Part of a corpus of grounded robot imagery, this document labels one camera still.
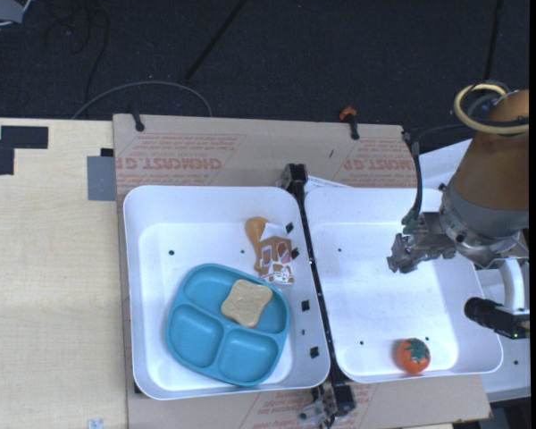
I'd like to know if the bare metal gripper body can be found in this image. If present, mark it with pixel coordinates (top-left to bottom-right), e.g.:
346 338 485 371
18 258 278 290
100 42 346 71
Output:
409 211 529 269

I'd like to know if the white plastic tray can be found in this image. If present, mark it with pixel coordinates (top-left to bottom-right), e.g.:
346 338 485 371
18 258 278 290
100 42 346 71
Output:
303 185 505 384
122 184 331 401

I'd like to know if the thin black rod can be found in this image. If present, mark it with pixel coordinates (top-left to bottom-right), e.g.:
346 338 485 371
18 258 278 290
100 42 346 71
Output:
291 180 346 389

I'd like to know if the orange tomato with green top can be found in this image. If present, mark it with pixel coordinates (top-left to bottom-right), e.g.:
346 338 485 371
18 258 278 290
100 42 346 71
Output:
395 337 432 375

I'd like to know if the brown and white carton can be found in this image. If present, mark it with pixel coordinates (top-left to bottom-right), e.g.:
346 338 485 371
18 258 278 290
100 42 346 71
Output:
256 234 296 286

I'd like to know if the orange-brown chicken drumstick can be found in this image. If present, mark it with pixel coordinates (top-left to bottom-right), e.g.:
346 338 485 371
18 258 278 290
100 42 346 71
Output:
244 215 270 273

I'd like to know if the tan toast slice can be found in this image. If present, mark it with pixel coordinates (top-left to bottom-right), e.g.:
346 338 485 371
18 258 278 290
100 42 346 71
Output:
220 278 274 329

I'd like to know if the brown cardboard board red print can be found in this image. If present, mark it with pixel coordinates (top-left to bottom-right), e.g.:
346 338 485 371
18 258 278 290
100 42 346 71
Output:
112 113 493 429

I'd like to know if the blue divided plate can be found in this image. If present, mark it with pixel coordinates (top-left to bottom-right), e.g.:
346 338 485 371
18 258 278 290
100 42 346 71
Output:
164 262 292 388

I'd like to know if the black cylinder on white bracket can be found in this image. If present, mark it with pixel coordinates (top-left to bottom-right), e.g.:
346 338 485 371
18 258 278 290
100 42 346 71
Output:
463 257 530 341

